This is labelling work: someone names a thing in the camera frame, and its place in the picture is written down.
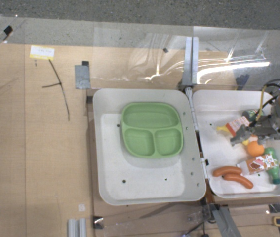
sausage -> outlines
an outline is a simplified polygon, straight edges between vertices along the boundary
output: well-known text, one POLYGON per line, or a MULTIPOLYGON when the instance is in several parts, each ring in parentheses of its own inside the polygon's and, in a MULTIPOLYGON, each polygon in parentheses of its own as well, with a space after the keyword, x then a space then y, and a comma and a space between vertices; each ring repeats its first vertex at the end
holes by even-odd
POLYGON ((215 171, 213 171, 212 175, 215 177, 218 177, 218 176, 223 176, 228 173, 240 175, 242 173, 242 170, 240 168, 234 167, 234 166, 224 166, 221 168, 217 168, 215 171))
POLYGON ((223 179, 227 180, 227 181, 238 182, 240 184, 243 184, 248 189, 252 189, 254 187, 254 185, 253 185, 253 183, 251 181, 249 181, 247 178, 245 178, 245 177, 243 177, 241 175, 226 174, 226 175, 224 175, 223 179))

glass panel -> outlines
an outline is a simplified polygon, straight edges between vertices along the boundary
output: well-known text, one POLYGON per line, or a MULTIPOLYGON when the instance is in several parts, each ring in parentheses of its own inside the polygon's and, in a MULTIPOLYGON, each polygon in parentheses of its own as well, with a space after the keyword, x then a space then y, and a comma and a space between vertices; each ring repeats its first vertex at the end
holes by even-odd
POLYGON ((23 20, 0 16, 0 236, 26 235, 23 20))
POLYGON ((94 27, 91 86, 176 88, 184 68, 186 37, 132 24, 124 27, 94 27))
POLYGON ((199 38, 193 82, 259 90, 280 82, 280 31, 194 27, 199 38))
POLYGON ((166 204, 164 207, 149 207, 131 213, 104 218, 104 236, 130 236, 181 232, 188 234, 211 217, 209 207, 200 203, 166 204))

orange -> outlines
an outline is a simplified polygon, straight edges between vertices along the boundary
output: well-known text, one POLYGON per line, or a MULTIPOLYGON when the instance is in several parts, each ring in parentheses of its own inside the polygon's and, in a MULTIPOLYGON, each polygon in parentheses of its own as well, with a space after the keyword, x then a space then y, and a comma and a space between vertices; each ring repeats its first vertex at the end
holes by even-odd
POLYGON ((264 153, 264 150, 264 146, 259 145, 256 140, 247 145, 247 152, 253 157, 261 156, 264 153))

green bottle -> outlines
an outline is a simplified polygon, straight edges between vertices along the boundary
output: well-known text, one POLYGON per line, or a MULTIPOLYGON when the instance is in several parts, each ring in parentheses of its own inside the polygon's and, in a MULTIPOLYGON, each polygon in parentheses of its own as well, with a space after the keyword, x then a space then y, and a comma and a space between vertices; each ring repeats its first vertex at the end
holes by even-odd
MULTIPOLYGON (((264 154, 271 154, 272 157, 274 158, 275 162, 278 165, 278 160, 277 160, 274 148, 265 148, 264 154)), ((266 170, 266 172, 271 176, 271 178, 273 180, 273 184, 280 184, 280 178, 278 176, 279 166, 276 166, 276 167, 273 167, 269 170, 266 170)))

sticker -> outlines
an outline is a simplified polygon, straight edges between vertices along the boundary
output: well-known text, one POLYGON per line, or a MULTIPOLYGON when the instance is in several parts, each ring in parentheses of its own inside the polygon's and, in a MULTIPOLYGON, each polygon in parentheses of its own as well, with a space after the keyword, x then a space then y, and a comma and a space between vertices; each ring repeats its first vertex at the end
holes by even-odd
POLYGON ((79 204, 79 211, 86 211, 85 204, 79 204))
POLYGON ((30 51, 30 58, 53 61, 54 48, 32 45, 30 51))

